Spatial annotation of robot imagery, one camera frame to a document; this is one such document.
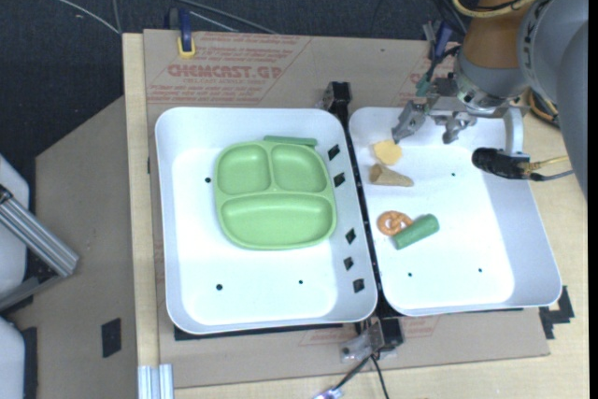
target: toy pretzel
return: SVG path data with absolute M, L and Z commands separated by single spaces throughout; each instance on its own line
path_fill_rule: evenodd
M 399 211 L 385 211 L 377 219 L 378 230 L 386 236 L 394 236 L 411 224 L 413 220 Z

